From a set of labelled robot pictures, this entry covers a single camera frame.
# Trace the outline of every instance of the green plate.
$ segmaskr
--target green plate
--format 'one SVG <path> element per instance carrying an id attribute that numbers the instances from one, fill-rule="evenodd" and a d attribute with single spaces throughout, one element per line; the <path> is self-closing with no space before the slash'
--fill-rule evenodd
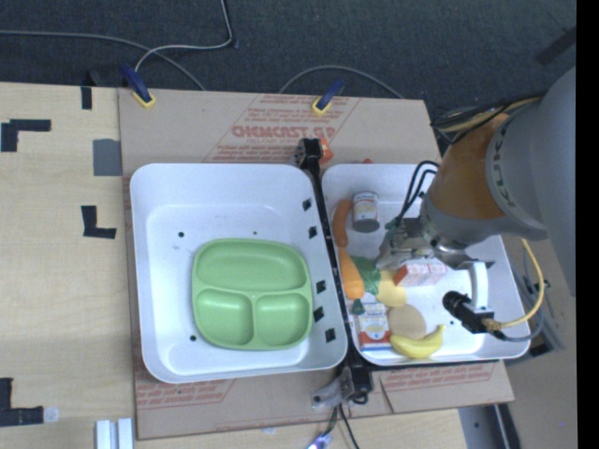
<path id="1" fill-rule="evenodd" d="M 214 345 L 269 350 L 295 346 L 312 328 L 312 285 L 301 254 L 262 239 L 216 239 L 192 268 L 196 326 Z"/>

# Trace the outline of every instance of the carrot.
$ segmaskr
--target carrot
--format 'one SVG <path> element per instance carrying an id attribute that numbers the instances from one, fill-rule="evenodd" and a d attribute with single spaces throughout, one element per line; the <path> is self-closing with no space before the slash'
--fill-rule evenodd
<path id="1" fill-rule="evenodd" d="M 335 243 L 340 248 L 347 246 L 347 232 L 345 231 L 345 220 L 347 219 L 347 213 L 352 209 L 352 202 L 349 199 L 342 199 L 335 209 L 333 215 L 333 237 Z"/>
<path id="2" fill-rule="evenodd" d="M 339 248 L 339 269 L 341 271 L 341 281 L 345 295 L 349 299 L 360 299 L 364 296 L 366 288 L 364 281 L 359 275 L 358 268 L 352 257 L 345 248 Z"/>

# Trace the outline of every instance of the brown round object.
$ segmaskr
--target brown round object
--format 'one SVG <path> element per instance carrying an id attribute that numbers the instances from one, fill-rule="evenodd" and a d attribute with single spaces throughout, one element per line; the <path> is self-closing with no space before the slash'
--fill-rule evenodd
<path id="1" fill-rule="evenodd" d="M 427 334 L 427 323 L 424 316 L 409 304 L 391 308 L 387 313 L 387 320 L 391 334 L 397 334 L 412 340 L 419 340 Z"/>

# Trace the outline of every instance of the yellow cable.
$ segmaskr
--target yellow cable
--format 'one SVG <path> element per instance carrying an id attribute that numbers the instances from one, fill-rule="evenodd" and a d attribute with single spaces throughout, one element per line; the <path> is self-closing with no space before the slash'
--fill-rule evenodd
<path id="1" fill-rule="evenodd" d="M 517 326 L 521 323 L 528 321 L 536 314 L 537 311 L 539 311 L 541 304 L 543 304 L 543 297 L 545 296 L 545 280 L 543 279 L 543 271 L 541 271 L 541 268 L 539 267 L 539 264 L 536 261 L 536 258 L 534 257 L 533 250 L 531 250 L 531 247 L 529 246 L 528 241 L 526 239 L 522 240 L 522 245 L 524 246 L 526 253 L 531 258 L 534 269 L 536 270 L 536 276 L 539 280 L 539 296 L 531 310 L 524 314 L 522 317 L 515 319 L 514 321 L 500 323 L 499 321 L 495 321 L 494 319 L 484 320 L 483 323 L 490 332 L 500 331 L 506 327 Z"/>

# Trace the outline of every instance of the tin can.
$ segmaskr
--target tin can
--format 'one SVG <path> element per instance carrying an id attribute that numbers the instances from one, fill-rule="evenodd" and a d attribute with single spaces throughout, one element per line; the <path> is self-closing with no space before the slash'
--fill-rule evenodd
<path id="1" fill-rule="evenodd" d="M 380 227 L 378 222 L 378 194 L 372 191 L 356 193 L 352 198 L 353 227 L 360 233 L 372 233 Z"/>

